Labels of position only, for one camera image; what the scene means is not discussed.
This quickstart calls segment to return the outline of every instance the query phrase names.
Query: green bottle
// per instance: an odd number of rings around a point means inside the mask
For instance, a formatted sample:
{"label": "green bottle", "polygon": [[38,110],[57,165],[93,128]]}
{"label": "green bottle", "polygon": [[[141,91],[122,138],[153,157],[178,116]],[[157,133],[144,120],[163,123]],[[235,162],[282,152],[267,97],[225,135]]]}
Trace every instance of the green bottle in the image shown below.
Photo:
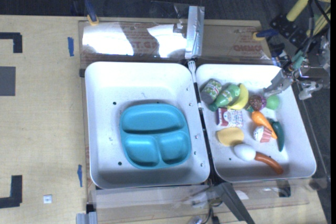
{"label": "green bottle", "polygon": [[209,109],[216,111],[218,108],[223,108],[234,101],[239,95],[240,88],[237,85],[230,84],[229,87],[218,95],[215,102],[209,105]]}

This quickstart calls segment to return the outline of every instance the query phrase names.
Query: orange carrot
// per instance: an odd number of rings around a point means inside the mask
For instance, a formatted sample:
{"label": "orange carrot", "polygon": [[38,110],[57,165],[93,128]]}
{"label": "orange carrot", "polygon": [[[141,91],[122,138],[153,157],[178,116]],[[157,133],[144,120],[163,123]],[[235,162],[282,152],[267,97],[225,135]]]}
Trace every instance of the orange carrot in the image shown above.
{"label": "orange carrot", "polygon": [[272,128],[272,125],[269,123],[269,121],[265,118],[265,116],[260,111],[253,111],[251,114],[252,120],[255,124],[258,126],[265,126],[269,128],[272,131],[272,137],[274,139],[277,139],[277,135],[275,134],[275,131]]}

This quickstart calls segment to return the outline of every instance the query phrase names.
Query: green ball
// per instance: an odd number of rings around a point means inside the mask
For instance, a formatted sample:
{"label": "green ball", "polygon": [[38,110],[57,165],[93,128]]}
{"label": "green ball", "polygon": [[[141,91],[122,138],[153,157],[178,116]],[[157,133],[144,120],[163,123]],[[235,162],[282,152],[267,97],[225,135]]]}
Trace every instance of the green ball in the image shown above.
{"label": "green ball", "polygon": [[280,104],[280,100],[277,95],[271,95],[269,98],[267,98],[266,107],[268,109],[275,110],[279,107],[279,104]]}

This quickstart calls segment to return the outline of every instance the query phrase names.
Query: sink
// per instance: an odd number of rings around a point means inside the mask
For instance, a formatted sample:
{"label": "sink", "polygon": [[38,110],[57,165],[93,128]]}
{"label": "sink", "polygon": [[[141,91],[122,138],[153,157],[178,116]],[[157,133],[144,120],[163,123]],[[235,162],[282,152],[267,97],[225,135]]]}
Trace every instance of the sink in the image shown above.
{"label": "sink", "polygon": [[85,85],[90,174],[96,186],[192,185],[207,180],[208,155],[186,67],[94,62],[86,69]]}

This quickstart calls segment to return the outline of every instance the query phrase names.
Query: green can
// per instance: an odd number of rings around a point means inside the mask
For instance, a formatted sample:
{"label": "green can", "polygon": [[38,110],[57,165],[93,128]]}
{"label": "green can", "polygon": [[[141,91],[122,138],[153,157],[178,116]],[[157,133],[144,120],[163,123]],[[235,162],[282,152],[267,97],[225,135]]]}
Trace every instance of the green can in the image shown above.
{"label": "green can", "polygon": [[201,100],[206,104],[211,104],[216,100],[221,91],[221,83],[217,80],[210,79],[200,93]]}

